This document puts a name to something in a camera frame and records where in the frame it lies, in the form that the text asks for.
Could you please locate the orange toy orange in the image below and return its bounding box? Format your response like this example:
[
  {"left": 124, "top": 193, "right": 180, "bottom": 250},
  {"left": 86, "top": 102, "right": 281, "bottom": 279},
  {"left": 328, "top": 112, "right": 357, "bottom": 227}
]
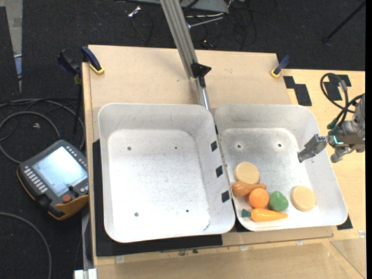
[{"left": 248, "top": 187, "right": 270, "bottom": 209}]

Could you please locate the beige round biscuit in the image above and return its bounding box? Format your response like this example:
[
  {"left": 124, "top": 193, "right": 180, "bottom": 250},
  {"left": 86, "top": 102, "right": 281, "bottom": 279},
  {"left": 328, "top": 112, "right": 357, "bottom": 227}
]
[
  {"left": 233, "top": 161, "right": 260, "bottom": 185},
  {"left": 290, "top": 185, "right": 317, "bottom": 212}
]

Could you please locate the pale wood board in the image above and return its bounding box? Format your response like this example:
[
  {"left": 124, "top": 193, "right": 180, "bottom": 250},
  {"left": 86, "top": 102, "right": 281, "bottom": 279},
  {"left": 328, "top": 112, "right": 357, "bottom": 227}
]
[{"left": 87, "top": 44, "right": 334, "bottom": 266}]

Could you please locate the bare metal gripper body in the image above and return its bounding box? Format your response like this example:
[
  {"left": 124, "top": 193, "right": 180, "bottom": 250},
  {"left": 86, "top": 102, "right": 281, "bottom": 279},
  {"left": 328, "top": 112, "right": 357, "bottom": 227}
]
[{"left": 327, "top": 119, "right": 366, "bottom": 163}]

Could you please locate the brown toy drumstick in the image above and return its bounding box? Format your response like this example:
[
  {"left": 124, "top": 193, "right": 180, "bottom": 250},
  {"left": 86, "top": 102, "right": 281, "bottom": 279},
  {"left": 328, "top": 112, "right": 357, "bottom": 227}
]
[{"left": 231, "top": 181, "right": 267, "bottom": 198}]

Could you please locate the green toy pepper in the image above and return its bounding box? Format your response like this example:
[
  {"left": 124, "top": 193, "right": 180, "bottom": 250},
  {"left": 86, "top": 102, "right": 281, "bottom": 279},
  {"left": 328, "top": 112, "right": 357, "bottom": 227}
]
[{"left": 267, "top": 191, "right": 289, "bottom": 212}]

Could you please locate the white plastic tray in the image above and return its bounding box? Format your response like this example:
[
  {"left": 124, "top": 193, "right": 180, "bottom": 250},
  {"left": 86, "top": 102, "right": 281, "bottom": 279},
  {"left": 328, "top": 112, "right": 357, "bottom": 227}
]
[
  {"left": 98, "top": 102, "right": 237, "bottom": 244},
  {"left": 214, "top": 103, "right": 349, "bottom": 233}
]

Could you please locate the orange toy carrot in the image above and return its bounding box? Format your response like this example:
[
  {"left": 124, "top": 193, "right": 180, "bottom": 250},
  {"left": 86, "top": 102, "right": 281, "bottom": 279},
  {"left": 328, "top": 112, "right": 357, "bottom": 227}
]
[{"left": 241, "top": 208, "right": 289, "bottom": 223}]

